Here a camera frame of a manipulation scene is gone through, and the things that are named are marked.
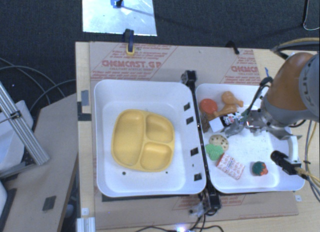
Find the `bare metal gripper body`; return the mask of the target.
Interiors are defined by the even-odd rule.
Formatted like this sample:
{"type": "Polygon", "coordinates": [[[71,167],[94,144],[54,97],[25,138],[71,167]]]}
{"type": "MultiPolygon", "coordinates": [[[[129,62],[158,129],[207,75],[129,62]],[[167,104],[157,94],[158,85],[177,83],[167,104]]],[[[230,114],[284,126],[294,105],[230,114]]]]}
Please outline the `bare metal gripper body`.
{"type": "Polygon", "coordinates": [[[287,140],[293,134],[287,131],[287,125],[284,125],[271,117],[271,115],[262,109],[251,110],[247,115],[244,127],[252,133],[266,131],[279,140],[287,140]]]}

